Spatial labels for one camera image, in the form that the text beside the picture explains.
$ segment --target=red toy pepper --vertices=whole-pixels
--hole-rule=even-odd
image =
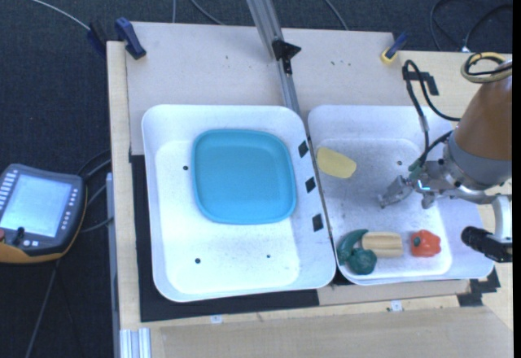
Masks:
[[[432,257],[441,252],[441,238],[425,229],[410,237],[411,252],[415,257]]]

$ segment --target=metal pole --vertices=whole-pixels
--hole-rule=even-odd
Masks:
[[[284,67],[283,59],[275,56],[274,41],[284,41],[280,23],[272,0],[246,0],[252,13],[253,21],[259,31],[265,49],[272,59],[278,60],[278,74],[282,86],[282,95],[287,107],[300,115],[299,102],[291,73]]]

